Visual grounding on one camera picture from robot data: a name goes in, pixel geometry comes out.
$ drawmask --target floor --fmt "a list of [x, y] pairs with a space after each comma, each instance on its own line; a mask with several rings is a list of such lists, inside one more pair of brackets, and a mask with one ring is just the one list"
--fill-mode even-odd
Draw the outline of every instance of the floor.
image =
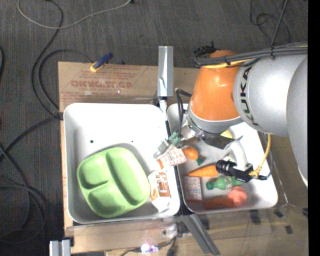
[[[158, 47], [173, 46], [174, 66], [195, 68], [194, 50], [212, 42], [239, 53], [268, 48], [287, 1], [134, 0], [117, 8], [126, 2], [0, 0], [0, 255], [47, 256], [49, 241], [64, 238], [58, 61], [112, 52], [112, 64], [157, 66]], [[274, 44], [308, 41], [308, 12], [308, 0], [288, 1]], [[55, 29], [61, 20], [66, 27]], [[285, 219], [272, 210], [271, 234], [215, 239], [222, 255], [309, 254], [308, 189], [289, 139], [273, 136], [271, 149]], [[203, 254], [188, 235], [175, 246], [178, 255]]]

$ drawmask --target green bottle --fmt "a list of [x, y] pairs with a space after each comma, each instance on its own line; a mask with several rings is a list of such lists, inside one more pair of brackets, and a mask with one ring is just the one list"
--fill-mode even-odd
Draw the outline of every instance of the green bottle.
[[217, 188], [220, 190], [227, 190], [235, 186], [241, 186], [241, 185], [242, 185], [242, 181], [236, 180], [236, 178], [233, 176], [232, 177], [222, 176], [218, 178], [215, 182], [207, 182], [205, 184], [208, 190], [213, 190], [214, 188]]

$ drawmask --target green divided tray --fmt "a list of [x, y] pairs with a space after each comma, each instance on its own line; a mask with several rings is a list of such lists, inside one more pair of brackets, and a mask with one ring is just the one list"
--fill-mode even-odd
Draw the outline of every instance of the green divided tray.
[[138, 159], [124, 147], [113, 147], [84, 159], [77, 179], [90, 208], [100, 217], [114, 218], [143, 205], [150, 185]]

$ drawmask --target black floor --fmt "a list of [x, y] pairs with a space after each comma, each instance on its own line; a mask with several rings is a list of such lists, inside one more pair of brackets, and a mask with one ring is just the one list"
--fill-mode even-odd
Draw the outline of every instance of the black floor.
[[58, 30], [27, 20], [17, 2], [0, 0], [1, 256], [49, 255], [49, 241], [64, 237], [60, 122], [38, 74], [58, 105], [57, 61], [89, 62], [83, 54], [96, 61], [112, 52], [112, 64], [157, 66], [158, 47], [173, 46], [174, 66], [195, 68], [194, 50], [212, 42], [245, 53], [272, 41], [308, 40], [307, 0], [287, 2], [275, 38], [286, 1], [134, 0], [75, 25], [126, 0], [19, 2], [25, 15], [47, 27], [60, 25], [60, 8], [62, 26], [71, 26]]

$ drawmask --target cardboard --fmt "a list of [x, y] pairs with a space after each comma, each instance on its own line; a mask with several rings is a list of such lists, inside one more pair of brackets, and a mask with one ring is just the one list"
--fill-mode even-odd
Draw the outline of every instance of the cardboard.
[[[72, 103], [153, 104], [157, 99], [157, 66], [105, 64], [93, 72], [90, 65], [58, 62], [60, 112]], [[197, 68], [175, 67], [174, 87], [191, 94], [198, 73]], [[168, 105], [176, 102], [175, 95], [168, 99]]]

